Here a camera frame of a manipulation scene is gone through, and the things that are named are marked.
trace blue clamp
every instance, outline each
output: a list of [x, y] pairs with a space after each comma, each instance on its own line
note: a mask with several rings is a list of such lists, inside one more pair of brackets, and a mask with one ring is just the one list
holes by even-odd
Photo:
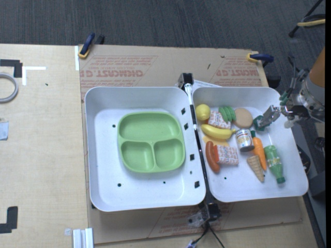
[[85, 59], [89, 53], [89, 46], [91, 45], [93, 39], [95, 37], [95, 33], [94, 32], [91, 32], [89, 34], [89, 36], [87, 37], [83, 47], [81, 48], [81, 50], [79, 51], [78, 53], [78, 56], [81, 58], [81, 59]]
[[246, 56], [248, 61], [251, 61], [253, 63], [257, 63], [258, 60], [264, 61], [263, 67], [265, 67], [268, 63], [272, 63], [274, 61], [274, 57], [268, 54], [250, 54], [248, 53]]

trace can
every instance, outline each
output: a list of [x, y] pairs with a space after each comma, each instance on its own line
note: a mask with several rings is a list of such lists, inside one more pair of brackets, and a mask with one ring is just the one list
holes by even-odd
[[241, 152], [254, 150], [253, 138], [249, 129], [237, 130], [236, 140]]

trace table surface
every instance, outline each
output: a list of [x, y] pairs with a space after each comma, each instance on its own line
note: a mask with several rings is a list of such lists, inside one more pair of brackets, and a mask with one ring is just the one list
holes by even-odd
[[[74, 46], [0, 44], [0, 59], [19, 59], [26, 85], [0, 104], [0, 122], [9, 122], [0, 141], [0, 224], [7, 208], [18, 206], [18, 228], [0, 234], [1, 247], [71, 247], [66, 229], [88, 228], [80, 74]], [[0, 80], [0, 90], [12, 86]], [[302, 197], [297, 223], [217, 232], [225, 247], [317, 247]], [[98, 247], [186, 247], [200, 234], [100, 244]], [[221, 247], [211, 232], [198, 243]]]

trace white tray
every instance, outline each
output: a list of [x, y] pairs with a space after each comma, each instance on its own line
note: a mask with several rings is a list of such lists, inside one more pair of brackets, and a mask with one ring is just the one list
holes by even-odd
[[[269, 108], [279, 105], [279, 93], [269, 87], [201, 87], [194, 91], [193, 102], [207, 104], [212, 110], [220, 106], [229, 105], [236, 109], [246, 108], [256, 118]], [[213, 196], [222, 202], [237, 202], [243, 200], [302, 196], [308, 191], [308, 179], [291, 129], [286, 129], [286, 117], [281, 115], [264, 131], [256, 131], [263, 146], [275, 145], [283, 164], [284, 184], [277, 184], [276, 178], [267, 168], [264, 172], [265, 180], [261, 183], [247, 164], [246, 159], [251, 152], [238, 151], [239, 165], [222, 165], [215, 174], [206, 164], [209, 187]], [[199, 135], [204, 136], [199, 126]], [[236, 147], [235, 134], [228, 140], [232, 147]]]
[[[214, 110], [224, 105], [244, 107], [253, 117], [262, 115], [272, 104], [278, 105], [278, 99], [278, 92], [268, 87], [201, 87], [193, 92], [195, 106], [205, 103]], [[186, 149], [181, 167], [144, 174], [124, 166], [119, 158], [116, 126], [123, 116], [141, 111], [168, 112], [179, 121]], [[90, 197], [97, 209], [122, 211], [191, 206], [203, 201], [206, 185], [184, 91], [176, 87], [95, 87], [86, 93], [85, 112]], [[279, 186], [269, 170], [265, 172], [264, 183], [260, 183], [246, 163], [249, 153], [238, 151], [239, 165], [223, 165], [218, 174], [206, 163], [210, 191], [216, 199], [236, 202], [301, 196], [307, 192], [307, 176], [292, 131], [284, 128], [284, 122], [285, 117], [281, 116], [264, 132], [257, 132], [257, 136], [264, 146], [276, 146], [283, 162], [285, 184]], [[204, 134], [199, 125], [198, 129], [204, 151]], [[228, 143], [237, 146], [234, 135]]]

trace gray carpet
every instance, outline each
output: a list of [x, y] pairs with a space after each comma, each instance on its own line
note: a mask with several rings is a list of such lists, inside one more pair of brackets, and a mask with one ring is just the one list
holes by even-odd
[[[272, 55], [266, 75], [281, 76], [280, 93], [291, 82], [288, 54], [298, 68], [310, 69], [325, 46], [325, 25], [288, 33], [318, 0], [0, 0], [0, 43], [77, 45], [90, 32], [105, 44], [252, 49]], [[313, 14], [325, 14], [325, 0]], [[302, 126], [317, 172], [323, 153], [314, 147], [312, 119]], [[305, 198], [315, 236], [318, 232]]]

